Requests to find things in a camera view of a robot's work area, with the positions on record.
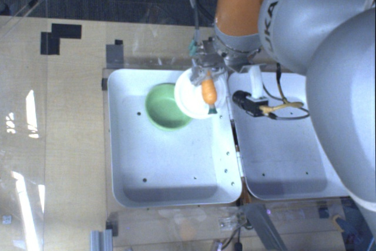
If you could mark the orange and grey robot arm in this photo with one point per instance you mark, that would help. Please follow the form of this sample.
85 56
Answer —
308 23

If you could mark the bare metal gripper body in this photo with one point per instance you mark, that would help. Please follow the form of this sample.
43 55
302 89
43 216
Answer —
216 58

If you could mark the black cylinder on white bracket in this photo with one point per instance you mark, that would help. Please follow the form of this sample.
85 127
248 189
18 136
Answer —
255 105

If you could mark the green bowl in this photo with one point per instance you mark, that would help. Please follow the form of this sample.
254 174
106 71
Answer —
163 110

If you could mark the white bowl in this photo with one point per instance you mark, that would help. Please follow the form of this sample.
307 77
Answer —
189 100

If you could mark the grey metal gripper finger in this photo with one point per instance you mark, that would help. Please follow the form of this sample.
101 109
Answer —
218 73
197 77

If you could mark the white plastic tray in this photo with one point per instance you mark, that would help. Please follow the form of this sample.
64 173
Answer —
279 150
170 161

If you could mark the orange toy carrot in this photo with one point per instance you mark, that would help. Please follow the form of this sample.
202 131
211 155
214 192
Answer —
209 92

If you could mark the thin black and white rod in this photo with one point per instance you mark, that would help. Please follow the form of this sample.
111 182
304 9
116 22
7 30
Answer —
237 147

